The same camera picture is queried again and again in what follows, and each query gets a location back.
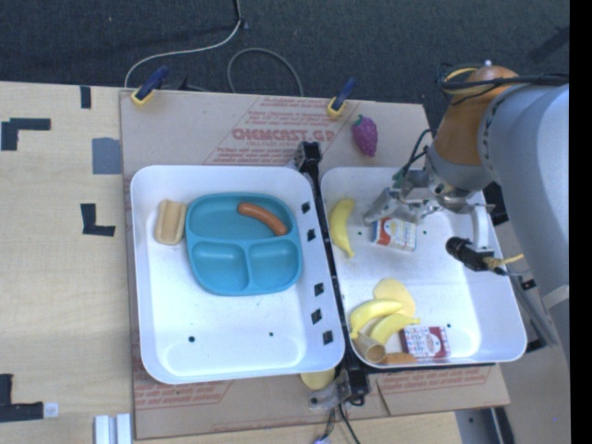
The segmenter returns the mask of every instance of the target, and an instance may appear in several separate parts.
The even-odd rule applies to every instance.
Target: toy sausage
[[[239,203],[237,207],[239,214],[243,216],[253,217],[266,224],[276,235],[286,235],[288,228],[284,223],[274,214],[269,212],[264,207],[255,205],[254,203]]]

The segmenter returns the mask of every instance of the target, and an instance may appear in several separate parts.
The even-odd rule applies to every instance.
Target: white cable
[[[227,76],[228,86],[230,86],[230,90],[233,93],[236,93],[236,89],[234,88],[234,83],[232,82],[232,65],[234,64],[234,61],[236,61],[239,56],[242,56],[246,53],[263,53],[265,55],[273,56],[275,59],[279,60],[282,64],[284,64],[286,66],[286,68],[288,68],[291,75],[296,80],[296,84],[298,85],[298,93],[300,94],[300,97],[304,97],[304,88],[302,87],[302,83],[300,81],[300,77],[298,77],[298,73],[296,72],[296,69],[294,69],[292,64],[290,64],[290,62],[288,62],[288,60],[285,57],[282,57],[278,53],[274,53],[273,51],[270,51],[265,48],[243,49],[242,51],[239,51],[236,55],[234,55],[230,59],[230,62],[228,62],[228,65],[226,68],[226,76]]]
[[[236,26],[234,27],[234,30],[232,30],[232,33],[228,36],[228,38],[220,43],[216,43],[216,44],[212,44],[211,46],[206,46],[203,48],[195,48],[195,49],[185,49],[185,50],[181,50],[181,51],[171,51],[169,53],[162,53],[160,55],[151,55],[148,57],[145,57],[144,59],[142,59],[141,61],[138,61],[136,64],[134,64],[128,71],[128,74],[126,74],[126,79],[123,83],[123,86],[125,88],[129,87],[129,82],[130,82],[130,76],[131,73],[136,70],[136,68],[138,68],[138,66],[141,66],[142,64],[148,62],[148,61],[152,61],[153,59],[157,59],[158,57],[165,57],[165,56],[178,56],[178,55],[189,55],[189,54],[193,54],[193,53],[202,53],[203,51],[209,51],[210,49],[216,49],[219,48],[220,46],[223,46],[224,44],[228,43],[232,38],[234,38],[234,35],[237,33],[237,31],[239,30],[239,28],[241,27],[242,24],[242,17],[241,17],[241,1],[240,0],[235,0],[236,5],[237,5],[237,13],[239,14],[239,21],[237,21]]]
[[[165,57],[165,56],[178,56],[178,55],[189,55],[192,53],[201,53],[203,51],[208,51],[210,49],[216,49],[219,48],[220,46],[228,43],[233,37],[234,35],[237,33],[237,31],[239,30],[239,28],[241,27],[241,23],[242,20],[239,20],[237,22],[237,25],[234,27],[234,30],[232,31],[232,33],[228,36],[228,38],[220,43],[216,43],[216,44],[212,44],[211,46],[206,46],[203,48],[195,48],[195,49],[186,49],[186,50],[181,50],[181,51],[171,51],[170,53],[162,53],[160,55],[151,55],[148,56],[146,58],[144,58],[142,61],[137,62],[136,64],[134,64],[131,69],[128,71],[128,74],[126,75],[126,79],[124,82],[124,87],[129,87],[129,81],[130,81],[130,76],[131,73],[136,70],[136,68],[138,68],[138,66],[148,62],[148,61],[152,61],[153,59],[157,59],[158,57]]]

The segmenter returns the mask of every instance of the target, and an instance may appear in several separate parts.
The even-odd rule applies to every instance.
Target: clamp
[[[147,104],[154,97],[154,89],[160,89],[163,85],[163,81],[168,76],[168,71],[167,66],[161,66],[153,72],[143,86],[133,92],[131,101],[138,106]]]
[[[327,114],[331,118],[337,118],[345,108],[345,99],[347,99],[355,86],[355,78],[349,78],[343,89],[335,95],[327,105]]]

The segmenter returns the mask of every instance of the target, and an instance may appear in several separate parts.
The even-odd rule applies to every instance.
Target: cardboard board
[[[130,181],[150,165],[289,166],[302,141],[319,142],[321,175],[339,166],[400,166],[427,128],[423,107],[348,101],[341,117],[332,119],[326,113],[328,99],[157,92],[150,104],[138,107],[130,91],[122,91],[119,102],[136,439],[324,423],[327,412],[309,408],[309,389],[299,376],[171,386],[146,373],[139,350]],[[360,115],[378,126],[372,158],[352,141],[351,125]],[[371,384],[364,406],[348,408],[351,419],[509,402],[497,365],[372,374]]]

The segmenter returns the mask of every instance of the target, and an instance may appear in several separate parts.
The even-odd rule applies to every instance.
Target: black tape
[[[19,130],[50,130],[51,127],[50,118],[11,118],[8,122],[2,122],[0,150],[17,151]]]
[[[0,150],[3,152],[16,152],[19,142],[19,131],[10,126],[9,122],[2,122],[2,139]]]
[[[12,390],[12,375],[0,375],[0,406],[10,404],[10,392]]]
[[[10,126],[18,130],[49,130],[51,118],[11,118]]]
[[[80,108],[90,109],[93,106],[91,100],[91,88],[87,85],[80,86]]]
[[[82,212],[82,222],[84,228],[82,233],[86,235],[101,235],[103,237],[113,237],[115,235],[115,226],[97,226],[96,225],[96,204],[82,203],[80,205]]]
[[[13,403],[10,398],[11,391],[12,375],[0,375],[0,423],[43,419],[42,401],[35,403]]]

